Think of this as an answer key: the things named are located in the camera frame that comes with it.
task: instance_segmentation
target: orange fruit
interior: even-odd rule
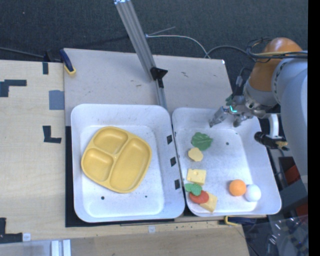
[[[246,193],[247,191],[247,186],[241,179],[235,179],[231,181],[229,185],[229,191],[231,195],[238,197],[242,196]]]

